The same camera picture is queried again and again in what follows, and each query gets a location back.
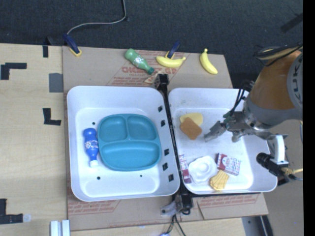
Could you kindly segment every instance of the yellow banana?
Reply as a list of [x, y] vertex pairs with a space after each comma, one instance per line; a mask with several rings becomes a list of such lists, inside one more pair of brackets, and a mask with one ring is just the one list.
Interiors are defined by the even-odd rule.
[[208, 49], [205, 49], [204, 52], [200, 55], [200, 62], [203, 66], [203, 68], [211, 74], [217, 74], [217, 69], [211, 64], [211, 62], [208, 59]]
[[180, 67], [186, 57], [182, 57], [181, 59], [170, 59], [162, 56], [157, 56], [157, 62], [165, 67]]

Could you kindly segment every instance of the cardboard sheet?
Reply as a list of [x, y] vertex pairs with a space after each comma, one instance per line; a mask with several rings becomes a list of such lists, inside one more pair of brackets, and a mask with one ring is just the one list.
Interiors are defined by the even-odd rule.
[[[67, 155], [67, 207], [72, 231], [169, 223], [170, 218], [161, 217], [160, 207], [171, 203], [171, 197], [156, 197], [103, 202], [83, 202], [71, 191], [69, 172], [67, 92], [75, 86], [140, 86], [151, 76], [133, 66], [124, 58], [126, 50], [80, 47], [82, 55], [74, 56], [63, 46], [63, 89], [65, 109], [65, 148]], [[218, 70], [217, 75], [207, 73], [200, 64], [200, 54], [176, 53], [177, 58], [186, 57], [177, 68], [165, 68], [155, 58], [166, 52], [136, 50], [144, 57], [155, 73], [169, 75], [169, 90], [174, 88], [232, 88], [223, 55], [209, 55], [209, 60]], [[193, 198], [190, 215], [181, 215], [181, 221], [232, 218], [265, 215], [268, 213], [263, 194], [220, 195]]]

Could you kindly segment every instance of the blue plate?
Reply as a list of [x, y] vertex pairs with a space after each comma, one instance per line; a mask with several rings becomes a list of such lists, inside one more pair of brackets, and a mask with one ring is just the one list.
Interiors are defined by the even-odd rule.
[[98, 125], [99, 152], [115, 171], [140, 171], [161, 159], [161, 144], [153, 122], [142, 115], [107, 116]]

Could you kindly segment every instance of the blue bottle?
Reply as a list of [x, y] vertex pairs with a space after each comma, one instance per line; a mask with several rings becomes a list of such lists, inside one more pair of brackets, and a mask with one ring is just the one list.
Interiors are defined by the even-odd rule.
[[97, 167], [98, 160], [98, 140], [96, 138], [96, 130], [94, 128], [87, 128], [83, 131], [85, 151], [90, 157], [90, 167]]

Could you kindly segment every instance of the green bottle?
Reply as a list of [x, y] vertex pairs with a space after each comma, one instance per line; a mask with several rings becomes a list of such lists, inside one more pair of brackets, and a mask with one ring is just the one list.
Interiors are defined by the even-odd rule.
[[134, 49], [130, 48], [125, 53], [125, 58], [131, 61], [136, 67], [145, 70], [148, 74], [152, 74], [154, 72], [154, 68], [150, 67], [147, 61], [142, 58], [138, 53], [135, 52]]

